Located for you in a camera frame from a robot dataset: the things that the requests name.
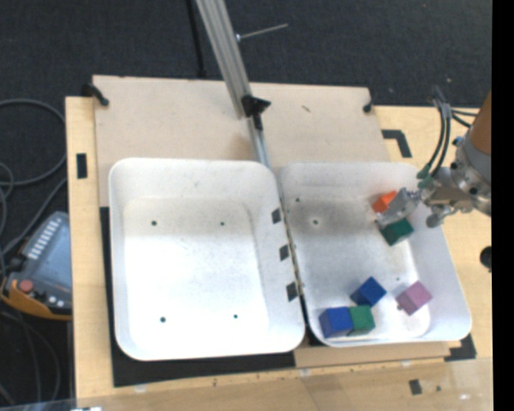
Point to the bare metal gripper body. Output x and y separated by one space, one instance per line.
462 191

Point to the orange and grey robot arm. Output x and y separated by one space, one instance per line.
482 135

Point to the pale wood board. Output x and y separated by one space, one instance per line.
175 118

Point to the blue cube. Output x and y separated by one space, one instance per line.
369 292
335 322

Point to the orange cube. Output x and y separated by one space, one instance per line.
383 203

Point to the purple cube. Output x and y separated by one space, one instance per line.
414 298

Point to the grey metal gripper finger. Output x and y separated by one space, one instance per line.
408 197
394 214

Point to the white plastic tray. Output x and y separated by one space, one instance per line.
197 263
347 251

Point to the dark green cube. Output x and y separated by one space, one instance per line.
396 232

